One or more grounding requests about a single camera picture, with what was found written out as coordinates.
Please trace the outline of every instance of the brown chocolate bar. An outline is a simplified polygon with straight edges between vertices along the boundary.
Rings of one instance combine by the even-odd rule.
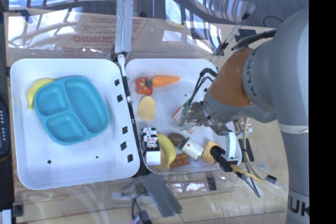
[[[170,169],[189,164],[188,155],[181,153],[177,154],[175,160],[170,164]]]

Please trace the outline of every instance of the blue plate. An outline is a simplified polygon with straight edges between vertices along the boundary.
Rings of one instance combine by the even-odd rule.
[[[96,87],[81,76],[65,77],[35,94],[36,112],[50,137],[71,145],[103,132],[110,113]]]

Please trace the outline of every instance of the toy banana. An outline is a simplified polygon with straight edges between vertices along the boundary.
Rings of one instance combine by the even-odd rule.
[[[166,158],[167,158],[167,165],[166,168],[170,168],[170,164],[175,160],[176,158],[176,149],[173,144],[173,142],[168,138],[168,136],[157,133],[157,139],[159,140],[159,144],[163,147]]]
[[[34,103],[34,96],[37,92],[37,90],[44,85],[53,82],[54,79],[49,79],[49,78],[44,78],[44,79],[39,79],[34,82],[34,84],[29,88],[26,97],[28,100],[28,109],[33,109],[33,103]]]

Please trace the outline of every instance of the black device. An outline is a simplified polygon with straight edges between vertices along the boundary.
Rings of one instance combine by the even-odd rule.
[[[0,162],[10,155],[10,139],[8,107],[0,100]]]

